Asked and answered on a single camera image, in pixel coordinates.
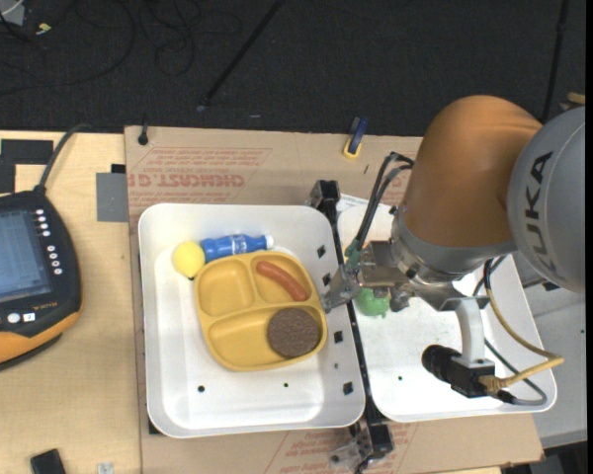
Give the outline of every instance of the screen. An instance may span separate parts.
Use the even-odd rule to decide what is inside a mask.
[[[0,212],[0,302],[50,291],[31,215],[26,209]]]

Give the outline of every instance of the sausage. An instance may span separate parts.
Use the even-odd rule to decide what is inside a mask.
[[[284,271],[281,267],[277,267],[270,262],[261,261],[257,264],[255,269],[262,276],[269,277],[280,284],[295,302],[303,302],[307,300],[307,291],[303,289],[303,286],[301,286],[294,277]]]

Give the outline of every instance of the black floor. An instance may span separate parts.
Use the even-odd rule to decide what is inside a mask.
[[[127,124],[422,135],[471,94],[542,119],[563,0],[27,0],[0,21],[0,128]],[[566,4],[551,110],[585,94],[586,0]],[[42,31],[48,25],[50,30]]]

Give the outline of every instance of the yellow lemon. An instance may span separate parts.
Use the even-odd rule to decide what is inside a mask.
[[[196,276],[205,264],[205,252],[200,244],[187,241],[174,251],[174,268],[189,279]]]

